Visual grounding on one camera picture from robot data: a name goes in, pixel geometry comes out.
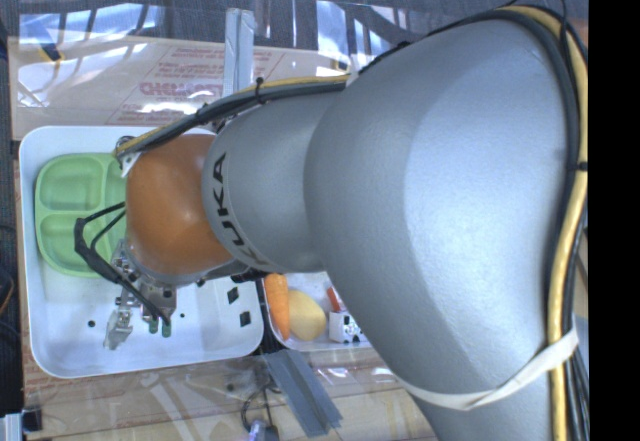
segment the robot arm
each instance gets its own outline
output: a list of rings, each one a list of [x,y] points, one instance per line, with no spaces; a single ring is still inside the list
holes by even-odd
[[[557,41],[495,12],[388,55],[343,91],[235,117],[199,150],[202,209],[185,221],[206,217],[215,258],[169,281],[326,270],[402,381],[500,386],[557,341],[551,255],[575,234],[565,214],[586,190],[571,169],[586,161],[586,104]],[[547,441],[562,429],[551,388],[541,377],[472,411],[415,400],[442,441]]]

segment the white container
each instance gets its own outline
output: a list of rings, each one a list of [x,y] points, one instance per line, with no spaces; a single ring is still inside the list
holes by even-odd
[[[40,169],[60,155],[108,153],[121,136],[147,131],[148,127],[51,126],[33,130],[20,145],[31,350],[38,365],[54,377],[108,375],[241,357],[253,352],[262,340],[264,324],[254,283],[235,284],[230,278],[220,278],[201,288],[190,285],[178,290],[169,338],[160,332],[150,334],[148,324],[135,310],[132,334],[116,350],[109,350],[103,347],[106,325],[121,288],[104,279],[62,274],[40,255],[34,221]],[[234,287],[239,298],[230,304],[227,292]],[[240,314],[245,312],[251,322],[241,326]]]
[[[297,350],[299,352],[316,352],[319,350],[342,350],[342,349],[361,349],[371,347],[371,343],[366,337],[363,337],[363,341],[358,343],[341,343],[331,339],[329,336],[329,313],[331,312],[331,301],[327,295],[327,288],[331,286],[331,279],[326,272],[296,272],[292,274],[286,274],[287,285],[290,290],[299,290],[306,293],[324,311],[327,317],[327,328],[316,339],[311,341],[304,341],[296,338],[292,333],[287,340],[282,339],[280,332],[274,326],[271,315],[269,315],[269,324],[273,334],[277,340],[285,347]]]

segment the green plate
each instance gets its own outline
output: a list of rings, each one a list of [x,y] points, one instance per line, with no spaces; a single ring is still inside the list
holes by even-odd
[[[79,153],[56,157],[40,170],[36,180],[35,223],[38,248],[55,270],[79,277],[99,277],[74,250],[73,227],[125,198],[126,179],[109,153]],[[85,227],[87,244],[118,212],[100,217]],[[97,243],[96,250],[110,261],[126,222],[120,220]]]

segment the carrot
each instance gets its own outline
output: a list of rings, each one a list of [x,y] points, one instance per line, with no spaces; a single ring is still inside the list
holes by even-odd
[[[291,332],[289,321],[289,285],[282,274],[269,274],[264,278],[264,289],[271,311],[271,319],[283,340],[288,340]]]

